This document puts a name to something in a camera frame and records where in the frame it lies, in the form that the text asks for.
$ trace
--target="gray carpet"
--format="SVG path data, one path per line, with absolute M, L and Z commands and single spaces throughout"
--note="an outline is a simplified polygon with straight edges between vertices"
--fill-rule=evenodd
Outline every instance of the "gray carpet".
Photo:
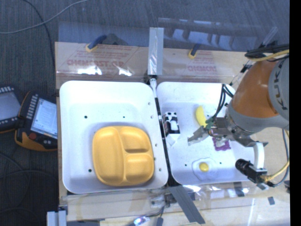
M 48 20 L 79 0 L 27 1 L 36 7 L 42 19 Z M 0 0 L 0 32 L 11 32 L 40 22 L 37 12 L 24 0 Z M 53 96 L 54 42 L 89 39 L 77 25 L 72 26 L 77 23 L 86 24 L 86 28 L 101 25 L 143 31 L 162 26 L 166 28 L 165 46 L 174 48 L 189 48 L 193 44 L 191 38 L 177 36 L 175 30 L 196 31 L 207 34 L 205 39 L 202 38 L 201 49 L 247 51 L 258 47 L 271 31 L 275 32 L 272 40 L 278 44 L 289 43 L 290 0 L 86 1 L 48 22 L 50 37 L 45 26 L 0 34 L 0 84 L 15 85 L 23 96 L 29 90 Z M 189 25 L 188 31 L 183 28 L 185 25 Z M 208 42 L 210 34 L 215 35 L 217 43 Z M 218 41 L 217 38 L 222 39 L 223 35 L 231 37 L 232 42 Z M 141 46 L 147 46 L 147 40 L 143 38 L 141 35 Z M 57 210 L 58 204 L 56 152 L 29 151 L 18 146 L 14 142 L 14 133 L 9 132 L 0 134 L 0 153 L 0 225 L 46 225 L 47 211 Z

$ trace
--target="black and white object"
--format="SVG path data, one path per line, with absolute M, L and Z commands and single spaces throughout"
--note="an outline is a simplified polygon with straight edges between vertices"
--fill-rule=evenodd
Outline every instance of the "black and white object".
M 15 130 L 23 97 L 14 86 L 0 87 L 0 133 Z
M 166 141 L 173 145 L 180 136 L 180 128 L 176 112 L 165 112 L 163 115 Z
M 19 112 L 20 128 L 16 130 L 17 144 L 36 151 L 57 148 L 57 115 L 55 98 L 30 91 Z

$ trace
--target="purple object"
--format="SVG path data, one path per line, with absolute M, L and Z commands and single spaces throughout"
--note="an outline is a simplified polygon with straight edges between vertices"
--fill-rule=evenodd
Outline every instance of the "purple object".
M 226 151 L 231 149 L 229 141 L 225 141 L 225 144 L 222 146 L 216 146 L 216 138 L 213 137 L 212 140 L 216 151 Z

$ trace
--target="black cable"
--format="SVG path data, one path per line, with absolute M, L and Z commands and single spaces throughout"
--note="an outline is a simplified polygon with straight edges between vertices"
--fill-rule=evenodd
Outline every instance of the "black cable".
M 12 33 L 17 33 L 17 32 L 21 32 L 21 31 L 25 31 L 25 30 L 28 30 L 28 29 L 32 29 L 32 28 L 36 28 L 36 27 L 39 27 L 43 24 L 46 24 L 46 23 L 49 23 L 50 21 L 52 21 L 53 19 L 55 19 L 56 17 L 58 17 L 60 14 L 62 14 L 63 12 L 65 12 L 66 10 L 68 10 L 69 8 L 71 8 L 72 6 L 76 5 L 76 4 L 79 4 L 79 3 L 82 3 L 82 2 L 86 2 L 86 1 L 89 1 L 89 0 L 81 0 L 81 1 L 77 1 L 77 2 L 74 2 L 72 4 L 70 4 L 69 6 L 65 7 L 63 10 L 61 10 L 59 13 L 55 14 L 53 17 L 51 17 L 50 19 L 46 20 L 45 22 L 42 22 L 40 24 L 36 24 L 36 25 L 33 25 L 33 26 L 29 26 L 29 27 L 26 27 L 26 28 L 23 28 L 23 29 L 19 29 L 19 30 L 16 30 L 16 31 L 10 31 L 10 32 L 1 32 L 0 31 L 0 34 L 12 34 Z
M 276 58 L 276 59 L 273 59 L 273 60 L 267 60 L 267 61 L 269 61 L 269 62 L 275 62 L 275 61 L 279 61 L 279 60 L 282 60 L 282 59 L 286 59 L 286 58 L 288 58 L 290 55 L 286 55 L 286 56 L 284 56 L 284 57 L 282 57 L 282 58 Z
M 51 173 L 47 173 L 41 170 L 32 170 L 32 169 L 23 169 L 21 171 L 13 171 L 9 172 L 6 174 L 6 176 L 12 176 L 18 173 L 38 173 L 38 174 L 43 174 L 45 176 L 51 177 L 55 182 L 58 182 L 57 178 L 55 178 Z
M 15 154 L 16 149 L 17 149 L 17 147 L 15 146 L 15 148 L 14 148 L 12 154 L 11 154 L 11 157 Z M 6 156 L 5 154 L 0 153 L 0 156 L 4 157 L 7 160 L 7 162 L 4 166 L 4 175 L 3 175 L 3 187 L 4 187 L 4 189 L 3 189 L 3 191 L 4 191 L 5 197 L 7 198 L 8 204 L 10 206 L 12 206 L 11 205 L 12 202 L 10 201 L 10 198 L 8 196 L 7 187 L 6 187 L 6 175 L 7 175 L 8 165 L 9 165 L 9 162 L 10 162 L 10 163 L 14 164 L 15 166 L 17 166 L 20 170 L 23 170 L 23 168 L 15 160 L 11 159 L 10 157 Z M 27 179 L 27 186 L 26 186 L 27 188 L 26 188 L 25 194 L 23 195 L 23 197 L 20 199 L 20 202 L 15 207 L 19 206 L 22 203 L 23 199 L 25 198 L 26 192 L 29 188 L 31 176 L 30 175 L 27 176 L 26 179 Z
M 223 90 L 223 86 L 222 86 L 222 89 L 221 89 L 221 95 L 220 95 L 220 101 L 219 101 L 219 103 L 218 103 L 218 106 L 217 106 L 217 109 L 216 109 L 216 112 L 215 112 L 215 114 L 212 116 L 212 118 L 216 118 L 216 116 L 217 116 L 217 114 L 221 111 L 221 109 L 222 109 L 222 102 L 223 102 L 223 100 L 224 100 L 224 94 L 225 94 L 225 92 L 224 92 L 224 90 Z
M 151 215 L 146 215 L 146 217 L 156 217 L 158 215 L 162 215 L 163 211 L 164 211 L 164 208 L 165 208 L 165 205 L 162 208 L 160 208 L 160 211 L 158 213 L 154 213 L 154 214 L 151 214 Z
M 161 217 L 162 217 L 162 215 L 163 215 L 164 208 L 165 208 L 165 205 L 162 207 L 162 212 L 161 212 L 161 214 L 160 214 L 160 218 L 161 218 Z
M 17 147 L 13 150 L 13 153 L 12 153 L 12 156 L 14 155 L 15 151 L 16 151 Z M 6 156 L 5 154 L 3 153 L 0 153 L 0 156 L 4 157 L 5 159 L 7 159 L 7 164 L 5 165 L 5 172 L 3 175 L 0 175 L 0 178 L 3 178 L 3 184 L 4 184 L 4 194 L 5 196 L 7 197 L 8 199 L 8 203 L 10 205 L 11 208 L 9 209 L 6 209 L 6 210 L 3 210 L 3 211 L 7 211 L 7 210 L 13 210 L 13 209 L 23 209 L 23 208 L 20 208 L 19 206 L 21 205 L 22 201 L 24 200 L 27 192 L 28 192 L 28 189 L 29 189 L 29 184 L 30 184 L 30 180 L 31 180 L 31 173 L 39 173 L 39 174 L 43 174 L 45 176 L 48 176 L 48 177 L 51 177 L 55 182 L 58 182 L 58 179 L 56 179 L 52 174 L 50 173 L 47 173 L 47 172 L 44 172 L 44 171 L 40 171 L 40 170 L 32 170 L 32 169 L 23 169 L 15 160 L 11 159 L 10 157 Z M 8 165 L 8 162 L 10 163 L 13 163 L 14 165 L 16 165 L 20 171 L 14 171 L 14 172 L 10 172 L 10 173 L 7 173 L 7 165 Z M 26 173 L 28 175 L 29 173 L 29 177 L 27 178 L 28 180 L 28 184 L 26 186 L 26 190 L 25 190 L 25 193 L 23 194 L 23 197 L 21 198 L 20 202 L 16 205 L 16 206 L 13 206 L 11 201 L 10 201 L 10 198 L 8 197 L 8 193 L 7 193 L 7 188 L 6 188 L 6 177 L 7 176 L 12 176 L 12 175 L 15 175 L 15 174 L 19 174 L 19 173 Z M 41 222 L 45 222 L 46 220 L 43 219 L 43 220 L 40 220 L 38 217 L 36 217 L 38 220 L 37 221 L 33 221 L 33 220 L 30 220 L 26 217 L 24 217 L 23 215 L 21 215 L 18 211 L 17 211 L 18 215 L 20 217 L 22 217 L 24 220 L 26 221 L 29 221 L 29 222 L 32 222 L 32 223 L 41 223 Z
M 5 215 L 5 214 L 7 214 L 8 212 L 15 212 L 15 211 L 26 211 L 26 212 L 32 214 L 37 220 L 39 220 L 38 215 L 36 215 L 34 212 L 32 212 L 32 211 L 30 211 L 30 210 L 28 210 L 28 209 L 25 209 L 25 208 L 21 208 L 21 207 L 15 207 L 15 208 L 4 209 L 4 210 L 0 211 L 0 215 L 2 215 L 2 214 Z
M 42 23 L 44 22 L 44 20 L 43 20 L 41 14 L 39 13 L 39 11 L 37 10 L 37 8 L 36 8 L 32 3 L 30 3 L 30 2 L 27 1 L 27 0 L 21 0 L 21 1 L 24 1 L 24 2 L 28 3 L 28 4 L 36 11 L 36 13 L 37 13 L 37 15 L 39 16 L 41 22 L 42 22 Z M 53 49 L 52 49 L 52 40 L 51 40 L 50 33 L 49 33 L 49 30 L 48 30 L 46 24 L 43 24 L 43 26 L 45 27 L 46 33 L 47 33 L 47 36 L 48 36 L 49 47 L 50 47 L 50 53 L 51 53 L 51 59 L 52 59 L 52 66 L 53 66 L 53 68 L 55 68 L 55 56 L 54 56 L 54 52 L 53 52 Z
M 245 57 L 247 58 L 262 58 L 265 57 L 263 53 L 277 53 L 280 51 L 284 51 L 290 48 L 289 44 L 284 45 L 273 45 L 273 46 L 266 46 L 266 47 L 259 47 L 253 50 L 248 51 L 245 53 Z
M 228 96 L 230 96 L 231 98 L 234 96 L 231 91 L 227 88 L 227 86 L 225 84 L 223 84 L 223 87 L 225 89 L 225 92 L 228 94 Z

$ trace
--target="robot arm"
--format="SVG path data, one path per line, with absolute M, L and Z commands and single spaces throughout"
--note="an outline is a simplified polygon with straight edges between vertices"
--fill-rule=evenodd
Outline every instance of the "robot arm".
M 262 169 L 262 155 L 267 142 L 253 141 L 250 136 L 268 127 L 289 131 L 289 56 L 273 61 L 264 57 L 257 59 L 227 105 L 225 116 L 216 117 L 217 113 L 207 120 L 207 126 L 201 126 L 188 138 L 188 144 L 211 136 L 221 143 L 235 140 L 242 146 L 253 147 L 254 164 L 239 159 L 236 168 L 251 181 L 262 182 L 261 175 L 266 174 Z

